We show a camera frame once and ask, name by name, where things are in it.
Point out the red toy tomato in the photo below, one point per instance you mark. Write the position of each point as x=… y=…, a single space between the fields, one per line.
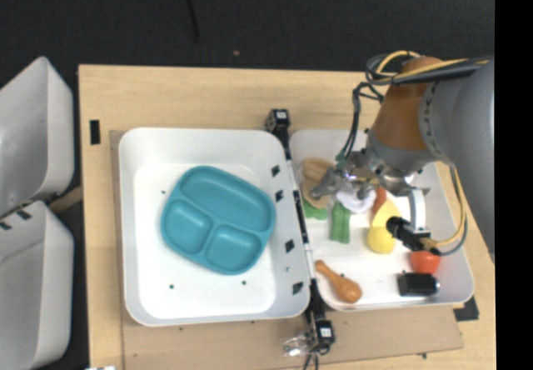
x=424 y=262

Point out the blue divided plate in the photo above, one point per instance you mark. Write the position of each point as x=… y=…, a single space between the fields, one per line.
x=216 y=210

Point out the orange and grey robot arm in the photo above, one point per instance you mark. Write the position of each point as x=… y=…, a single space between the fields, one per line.
x=454 y=118

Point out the long green toy vegetable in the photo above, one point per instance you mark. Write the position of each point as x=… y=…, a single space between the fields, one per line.
x=340 y=224

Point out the yellow lemon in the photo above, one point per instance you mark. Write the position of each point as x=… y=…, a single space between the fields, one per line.
x=380 y=240

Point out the tan round biscuit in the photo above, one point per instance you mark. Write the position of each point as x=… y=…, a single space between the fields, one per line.
x=308 y=190

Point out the black cylinder on white bracket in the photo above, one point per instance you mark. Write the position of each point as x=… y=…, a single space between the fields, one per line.
x=417 y=210

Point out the yellow wedge slice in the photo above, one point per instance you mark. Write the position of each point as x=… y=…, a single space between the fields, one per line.
x=385 y=214

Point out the black box with silver end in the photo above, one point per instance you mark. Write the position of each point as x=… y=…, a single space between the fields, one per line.
x=416 y=284

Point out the white plastic tray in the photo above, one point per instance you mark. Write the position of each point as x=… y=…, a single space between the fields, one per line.
x=208 y=301
x=375 y=272

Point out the tan toy bread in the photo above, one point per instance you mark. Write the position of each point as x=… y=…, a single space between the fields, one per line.
x=314 y=168

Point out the orange toy chicken drumstick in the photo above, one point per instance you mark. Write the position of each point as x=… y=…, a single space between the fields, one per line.
x=343 y=287

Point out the small green toy vegetable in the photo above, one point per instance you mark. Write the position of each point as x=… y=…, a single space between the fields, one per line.
x=313 y=212

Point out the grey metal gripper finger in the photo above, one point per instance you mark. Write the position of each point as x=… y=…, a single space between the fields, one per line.
x=364 y=192
x=324 y=187

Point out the orange carrot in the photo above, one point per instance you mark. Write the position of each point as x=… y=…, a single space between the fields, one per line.
x=379 y=199

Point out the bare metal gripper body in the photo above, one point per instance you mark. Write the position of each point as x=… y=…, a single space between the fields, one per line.
x=364 y=168

